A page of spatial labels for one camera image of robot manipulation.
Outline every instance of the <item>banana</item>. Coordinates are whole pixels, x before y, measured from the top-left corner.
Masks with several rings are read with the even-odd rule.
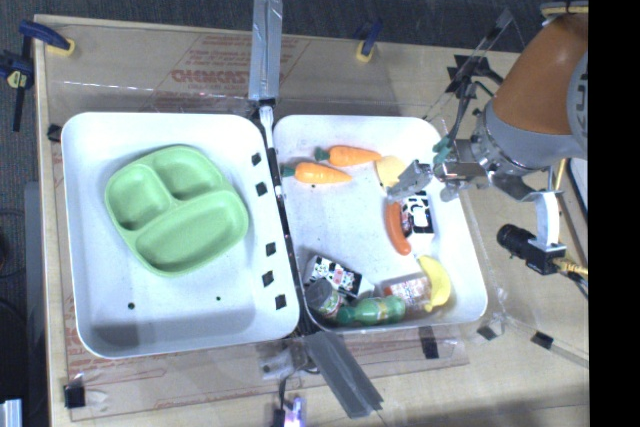
[[[431,301],[424,305],[427,312],[436,306],[442,306],[451,296],[451,280],[442,264],[430,256],[422,255],[416,258],[422,271],[431,281]]]

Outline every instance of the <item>carrot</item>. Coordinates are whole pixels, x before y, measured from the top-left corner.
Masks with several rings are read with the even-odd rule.
[[[284,166],[282,176],[295,176],[304,183],[338,183],[351,181],[351,175],[315,162],[300,162],[295,169]]]
[[[382,155],[377,151],[364,150],[362,148],[355,148],[354,146],[337,145],[329,148],[328,152],[322,148],[317,148],[315,158],[317,161],[329,160],[329,163],[334,166],[346,167],[380,160]]]
[[[384,210],[384,225],[395,250],[401,255],[411,253],[411,244],[409,244],[409,241],[402,232],[402,212],[400,210],[400,203],[397,201],[386,204]]]

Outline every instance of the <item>brown cylinder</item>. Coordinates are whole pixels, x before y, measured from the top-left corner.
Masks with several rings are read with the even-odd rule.
[[[570,14],[549,22],[531,40],[493,98],[496,116],[522,130],[568,135],[567,92],[587,51],[589,20]]]

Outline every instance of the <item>toy carrot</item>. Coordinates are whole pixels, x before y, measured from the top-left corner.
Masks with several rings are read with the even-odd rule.
[[[355,148],[353,146],[337,145],[329,148],[329,151],[317,148],[315,158],[317,161],[328,160],[329,163],[334,166],[346,167],[380,160],[382,155],[377,151]]]
[[[338,183],[351,181],[351,175],[315,162],[300,162],[295,168],[283,166],[282,176],[295,176],[304,183]]]
[[[397,201],[393,203],[387,203],[384,210],[384,225],[387,229],[387,235],[391,240],[391,244],[395,250],[401,255],[408,255],[411,253],[411,244],[405,238],[402,232],[402,210],[400,209],[400,203]]]

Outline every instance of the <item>green divided plate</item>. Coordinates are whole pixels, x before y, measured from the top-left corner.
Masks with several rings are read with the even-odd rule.
[[[107,210],[133,253],[152,272],[197,269],[244,238],[242,199],[209,158],[183,145],[131,162],[107,183]]]

